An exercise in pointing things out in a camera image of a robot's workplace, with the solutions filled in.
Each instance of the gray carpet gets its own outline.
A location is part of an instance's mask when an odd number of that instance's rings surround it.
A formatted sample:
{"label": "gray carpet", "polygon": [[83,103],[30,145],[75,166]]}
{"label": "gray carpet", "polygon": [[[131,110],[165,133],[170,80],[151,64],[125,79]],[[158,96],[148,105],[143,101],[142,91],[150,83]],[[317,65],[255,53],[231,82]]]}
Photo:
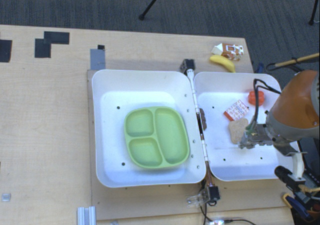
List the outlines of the gray carpet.
{"label": "gray carpet", "polygon": [[[308,25],[315,0],[158,0],[138,20],[150,1],[0,0],[0,24],[241,37],[254,68],[319,52],[319,24]],[[294,75],[270,74],[282,87]]]}

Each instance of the chocolate milk carton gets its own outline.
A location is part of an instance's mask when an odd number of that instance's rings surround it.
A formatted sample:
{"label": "chocolate milk carton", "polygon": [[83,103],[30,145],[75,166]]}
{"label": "chocolate milk carton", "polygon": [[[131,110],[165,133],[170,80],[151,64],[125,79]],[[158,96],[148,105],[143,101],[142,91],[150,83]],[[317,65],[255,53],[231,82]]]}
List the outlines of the chocolate milk carton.
{"label": "chocolate milk carton", "polygon": [[244,47],[242,45],[235,45],[229,43],[221,43],[215,45],[211,53],[214,55],[221,55],[229,60],[240,60],[241,56],[244,55]]}

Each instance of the light wood surface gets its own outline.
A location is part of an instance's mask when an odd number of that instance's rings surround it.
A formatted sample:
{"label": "light wood surface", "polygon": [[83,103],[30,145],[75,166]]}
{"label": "light wood surface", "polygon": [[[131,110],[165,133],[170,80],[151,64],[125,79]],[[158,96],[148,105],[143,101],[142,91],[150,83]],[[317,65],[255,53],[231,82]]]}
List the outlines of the light wood surface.
{"label": "light wood surface", "polygon": [[[70,44],[53,44],[51,58],[34,58],[35,39],[42,39],[44,31],[69,32]],[[177,71],[183,59],[195,59],[196,72],[224,72],[209,57],[215,45],[227,42],[244,47],[236,71],[252,72],[243,38],[0,25],[0,39],[13,41],[10,62],[0,63],[0,194],[11,193],[9,202],[0,202],[0,224],[6,225],[72,225],[77,222],[78,207],[96,205],[87,89],[90,49],[105,45],[109,69]],[[293,224],[290,210],[281,201],[287,190],[280,181],[217,184],[221,201],[210,209],[212,215],[222,212],[257,224]],[[149,218],[119,219],[124,218],[121,210],[132,206],[117,197],[121,190],[104,191],[109,208],[118,207],[118,211],[98,224],[115,219],[121,225],[202,224],[199,210],[170,207],[168,201],[172,196],[183,201],[198,185],[162,187],[159,190],[165,193],[158,203],[146,204],[145,193],[153,191],[151,196],[157,196],[156,187],[137,188],[141,198],[135,203],[145,208],[143,216],[153,216]],[[131,189],[122,191],[137,196]],[[141,216],[134,210],[126,216]]]}

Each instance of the beige sponge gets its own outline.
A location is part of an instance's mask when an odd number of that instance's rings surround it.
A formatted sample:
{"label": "beige sponge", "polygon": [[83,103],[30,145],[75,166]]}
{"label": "beige sponge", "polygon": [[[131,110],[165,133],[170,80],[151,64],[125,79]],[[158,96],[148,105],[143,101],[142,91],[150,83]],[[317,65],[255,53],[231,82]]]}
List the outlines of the beige sponge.
{"label": "beige sponge", "polygon": [[249,124],[248,120],[246,118],[240,118],[236,121],[231,121],[229,123],[229,131],[231,135],[231,141],[234,144],[237,144],[241,141],[242,136],[245,133],[246,126]]}

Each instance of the blue tool handle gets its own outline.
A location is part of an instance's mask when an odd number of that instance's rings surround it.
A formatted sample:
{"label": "blue tool handle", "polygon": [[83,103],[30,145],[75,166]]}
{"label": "blue tool handle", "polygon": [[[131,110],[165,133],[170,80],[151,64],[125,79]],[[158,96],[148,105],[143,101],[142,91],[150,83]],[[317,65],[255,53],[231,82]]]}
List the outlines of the blue tool handle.
{"label": "blue tool handle", "polygon": [[307,209],[299,203],[297,200],[295,200],[291,196],[286,196],[285,199],[289,202],[289,204],[298,212],[298,214],[307,221],[312,221],[312,216],[307,212]]}

